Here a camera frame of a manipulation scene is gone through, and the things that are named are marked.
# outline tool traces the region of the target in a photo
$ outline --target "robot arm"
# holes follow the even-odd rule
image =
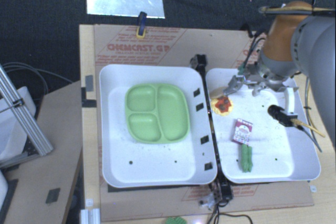
[[[291,2],[286,7],[310,7]],[[325,128],[335,147],[335,17],[278,15],[273,22],[258,61],[234,76],[224,95],[243,84],[253,88],[285,91],[282,84],[297,71],[310,79],[311,90]]]

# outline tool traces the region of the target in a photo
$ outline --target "wooden table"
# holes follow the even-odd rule
[[[79,81],[44,96],[37,123],[54,150],[5,173],[18,180],[5,224],[66,222],[82,164],[80,104]],[[58,198],[47,204],[55,189]]]
[[[81,55],[81,86],[85,87],[86,76],[95,74],[95,53],[94,53],[94,29],[91,25],[80,26],[80,55]],[[300,86],[300,96],[304,100],[302,89],[304,89],[305,76],[297,76],[296,81]],[[96,99],[96,88],[86,92],[87,99]],[[313,101],[310,106],[313,108],[313,121],[316,127],[326,133],[319,115],[314,109]],[[85,198],[86,209],[100,208],[99,192],[99,165],[98,165],[98,132],[97,132],[97,109],[83,108],[83,163],[85,177]],[[336,172],[335,172],[335,150],[329,137],[318,137],[323,153],[318,153],[321,163],[321,175],[311,182],[317,189],[313,193],[315,205],[312,207],[272,209],[260,211],[247,211],[241,214],[251,216],[254,223],[335,223],[336,207]],[[185,216],[187,223],[206,223],[209,215]],[[247,223],[244,218],[220,217],[220,223]],[[115,221],[111,223],[164,223],[166,218],[142,219]]]

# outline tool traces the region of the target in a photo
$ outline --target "green toy vegetable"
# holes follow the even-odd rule
[[[187,221],[181,217],[167,218],[165,224],[187,224]]]
[[[240,164],[241,167],[243,169],[243,172],[251,172],[252,170],[252,147],[247,146],[246,144],[242,145],[242,149],[241,149],[241,160],[240,160]]]

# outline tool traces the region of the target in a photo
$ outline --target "cardboard surface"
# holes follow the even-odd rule
[[[236,68],[245,59],[251,39],[243,31],[148,27],[144,39],[135,38],[133,26],[94,26],[99,167],[101,139],[99,72],[110,63],[188,66],[195,54],[206,54],[207,70]],[[250,62],[257,59],[257,53]],[[208,214],[198,200],[208,186],[163,188],[109,193],[100,174],[101,219],[105,221]],[[223,211],[261,210],[313,205],[307,182],[286,182],[233,187],[234,199]]]

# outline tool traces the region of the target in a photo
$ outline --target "green plate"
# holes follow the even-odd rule
[[[134,139],[151,144],[179,142],[190,130],[183,92],[171,84],[138,84],[125,97],[126,122]]]

